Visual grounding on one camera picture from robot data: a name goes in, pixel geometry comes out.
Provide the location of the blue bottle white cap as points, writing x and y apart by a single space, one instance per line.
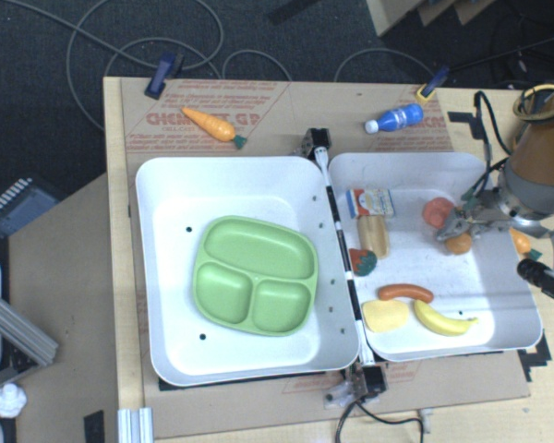
399 117

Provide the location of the black cylinder on white bracket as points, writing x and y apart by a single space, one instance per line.
538 272

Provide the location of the small orange carrot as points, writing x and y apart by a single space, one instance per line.
521 242

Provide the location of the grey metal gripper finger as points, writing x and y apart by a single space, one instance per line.
448 234
456 218

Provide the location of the orange-brown sausage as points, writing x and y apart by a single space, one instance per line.
405 292

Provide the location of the orange round fruit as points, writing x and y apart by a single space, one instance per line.
459 245

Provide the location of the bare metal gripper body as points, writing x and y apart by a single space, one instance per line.
491 214

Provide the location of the red strawberry green leaves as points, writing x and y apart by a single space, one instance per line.
364 262

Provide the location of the yellow round biscuit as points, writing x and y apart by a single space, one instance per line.
385 315

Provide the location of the yellow banana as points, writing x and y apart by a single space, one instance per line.
438 322

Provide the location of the tan bread roll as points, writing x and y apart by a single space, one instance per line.
373 235

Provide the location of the white plastic tray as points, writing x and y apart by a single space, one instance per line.
480 293
166 266

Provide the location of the large orange carrot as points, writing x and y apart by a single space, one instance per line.
212 125

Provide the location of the white blue orange carton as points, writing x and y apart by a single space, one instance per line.
370 202

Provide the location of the thin black and white rod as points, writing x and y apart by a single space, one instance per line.
340 238

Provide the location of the green divided plate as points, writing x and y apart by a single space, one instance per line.
254 275

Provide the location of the brown cardboard board red print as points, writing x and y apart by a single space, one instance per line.
277 104

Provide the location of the red tomato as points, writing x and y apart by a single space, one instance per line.
436 210

